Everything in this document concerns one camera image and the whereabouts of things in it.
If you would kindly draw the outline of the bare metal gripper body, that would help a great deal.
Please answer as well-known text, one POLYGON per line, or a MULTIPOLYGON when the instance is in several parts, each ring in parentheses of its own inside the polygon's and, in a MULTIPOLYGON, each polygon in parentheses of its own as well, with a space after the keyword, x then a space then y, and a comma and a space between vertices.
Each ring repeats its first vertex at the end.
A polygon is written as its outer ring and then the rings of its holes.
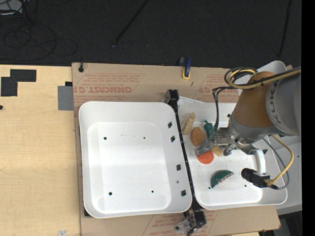
POLYGON ((228 147, 233 148, 233 150, 239 149, 242 152, 251 152, 252 150, 250 140, 227 127, 222 127, 217 130, 214 137, 214 144, 222 150, 228 147))

